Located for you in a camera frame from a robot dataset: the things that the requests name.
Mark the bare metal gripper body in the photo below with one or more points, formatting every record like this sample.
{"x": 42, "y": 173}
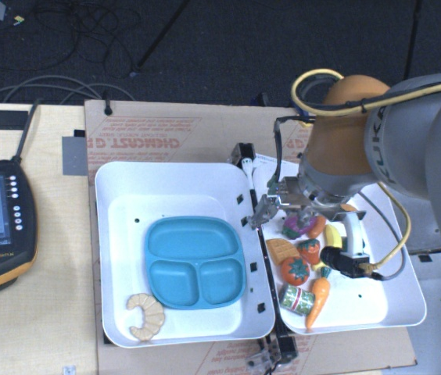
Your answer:
{"x": 289, "y": 193}

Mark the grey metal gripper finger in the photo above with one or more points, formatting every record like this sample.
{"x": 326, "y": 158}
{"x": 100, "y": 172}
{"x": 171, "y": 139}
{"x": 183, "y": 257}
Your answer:
{"x": 306, "y": 216}
{"x": 262, "y": 212}

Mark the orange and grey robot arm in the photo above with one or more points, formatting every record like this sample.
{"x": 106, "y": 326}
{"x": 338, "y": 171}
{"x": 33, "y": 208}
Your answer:
{"x": 396, "y": 139}

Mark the orange sausage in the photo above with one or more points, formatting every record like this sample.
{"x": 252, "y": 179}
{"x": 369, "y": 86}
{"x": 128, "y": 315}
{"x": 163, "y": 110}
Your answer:
{"x": 317, "y": 227}

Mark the purple grapes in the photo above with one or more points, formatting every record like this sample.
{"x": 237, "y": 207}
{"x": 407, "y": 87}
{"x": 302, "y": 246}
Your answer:
{"x": 294, "y": 228}

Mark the thin black and white rod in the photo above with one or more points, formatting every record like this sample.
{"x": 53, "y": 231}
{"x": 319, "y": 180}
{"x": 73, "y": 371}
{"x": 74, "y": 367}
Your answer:
{"x": 252, "y": 189}

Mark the red strawberry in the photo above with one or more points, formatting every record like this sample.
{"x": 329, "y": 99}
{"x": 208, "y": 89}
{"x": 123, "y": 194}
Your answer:
{"x": 309, "y": 250}

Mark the yellow banana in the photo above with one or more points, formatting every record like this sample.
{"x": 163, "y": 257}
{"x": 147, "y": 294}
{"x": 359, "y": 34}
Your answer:
{"x": 334, "y": 237}

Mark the tan waffle bread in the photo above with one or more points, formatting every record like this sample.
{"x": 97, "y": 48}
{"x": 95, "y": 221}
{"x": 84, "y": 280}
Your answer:
{"x": 281, "y": 250}

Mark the red tomato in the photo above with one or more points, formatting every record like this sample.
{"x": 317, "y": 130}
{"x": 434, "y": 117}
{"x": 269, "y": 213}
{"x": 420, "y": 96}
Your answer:
{"x": 295, "y": 272}

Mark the orange carrot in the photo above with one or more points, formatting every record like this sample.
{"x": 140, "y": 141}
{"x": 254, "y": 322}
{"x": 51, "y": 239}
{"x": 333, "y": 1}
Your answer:
{"x": 319, "y": 293}

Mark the green and white can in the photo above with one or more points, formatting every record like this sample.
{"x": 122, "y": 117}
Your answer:
{"x": 296, "y": 299}

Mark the blue divided plate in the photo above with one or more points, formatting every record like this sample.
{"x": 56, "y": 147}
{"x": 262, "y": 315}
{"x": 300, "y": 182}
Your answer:
{"x": 193, "y": 264}

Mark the white plastic tray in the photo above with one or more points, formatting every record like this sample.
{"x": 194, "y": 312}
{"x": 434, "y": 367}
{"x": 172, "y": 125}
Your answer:
{"x": 126, "y": 248}
{"x": 361, "y": 299}

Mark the brown cardboard board red print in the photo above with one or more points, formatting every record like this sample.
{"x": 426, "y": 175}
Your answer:
{"x": 189, "y": 135}

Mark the beige croissant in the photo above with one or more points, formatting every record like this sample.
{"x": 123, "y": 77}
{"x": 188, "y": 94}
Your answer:
{"x": 153, "y": 315}

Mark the black cylinder on white bracket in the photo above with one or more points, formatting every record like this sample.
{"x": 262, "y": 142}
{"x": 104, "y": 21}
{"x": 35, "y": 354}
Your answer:
{"x": 351, "y": 258}

